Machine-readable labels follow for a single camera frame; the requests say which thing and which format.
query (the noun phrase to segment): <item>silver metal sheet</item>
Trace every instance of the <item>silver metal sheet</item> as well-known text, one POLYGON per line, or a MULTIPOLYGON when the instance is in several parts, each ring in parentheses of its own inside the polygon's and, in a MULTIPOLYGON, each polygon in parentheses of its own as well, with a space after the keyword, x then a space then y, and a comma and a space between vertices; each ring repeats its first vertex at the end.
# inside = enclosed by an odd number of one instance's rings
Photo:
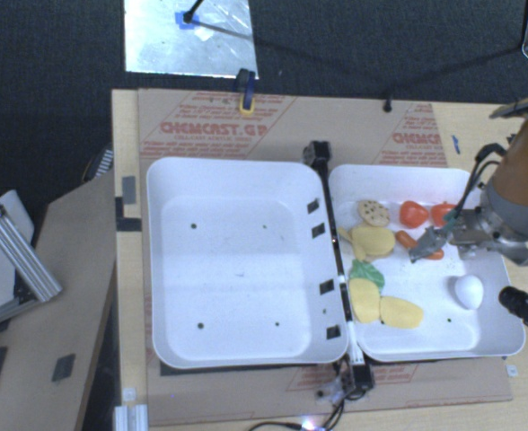
POLYGON ((248 0, 205 0, 199 21, 178 24, 196 0, 124 0, 129 72, 234 78, 257 73, 248 0))

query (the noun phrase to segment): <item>black carpet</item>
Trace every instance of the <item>black carpet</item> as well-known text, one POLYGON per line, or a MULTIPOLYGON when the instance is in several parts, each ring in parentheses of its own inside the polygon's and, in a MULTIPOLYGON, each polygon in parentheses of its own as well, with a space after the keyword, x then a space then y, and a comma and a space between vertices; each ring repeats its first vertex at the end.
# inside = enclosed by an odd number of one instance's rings
MULTIPOLYGON (((259 92, 422 101, 528 96, 525 0, 250 0, 259 92)), ((110 141, 110 90, 230 90, 124 71, 123 0, 0 0, 0 194, 34 214, 110 141)))

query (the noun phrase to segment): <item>white tray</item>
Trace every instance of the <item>white tray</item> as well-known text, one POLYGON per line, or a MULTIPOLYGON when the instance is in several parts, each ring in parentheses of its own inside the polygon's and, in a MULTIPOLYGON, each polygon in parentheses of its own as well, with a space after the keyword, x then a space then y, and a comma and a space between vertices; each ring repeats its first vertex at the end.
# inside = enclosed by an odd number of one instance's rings
POLYGON ((312 169, 164 158, 150 167, 147 190, 153 343, 164 363, 316 364, 343 356, 338 271, 312 169), (314 228, 324 233, 313 237, 314 228))
MULTIPOLYGON (((417 239, 424 224, 407 229, 399 222, 400 205, 411 199, 425 207, 444 201, 457 203, 469 173, 455 169, 342 165, 330 175, 330 191, 336 223, 344 228, 358 224, 356 211, 361 199, 375 199, 390 209, 394 232, 406 230, 417 239)), ((475 207, 479 193, 473 191, 466 203, 475 207)), ((344 267, 348 273, 353 253, 340 242, 344 267)), ((374 266, 385 278, 382 295, 404 298, 424 310, 424 320, 414 330, 394 329, 379 321, 356 323, 356 338, 371 358, 383 362, 444 359, 452 357, 509 356, 524 345, 524 326, 497 300, 499 291, 509 286, 506 267, 495 252, 479 251, 473 259, 462 261, 457 248, 444 247, 439 261, 410 263, 408 252, 396 244, 392 255, 377 259, 374 266), (452 285, 456 277, 472 274, 484 286, 483 303, 477 311, 464 309, 455 300, 452 285)))

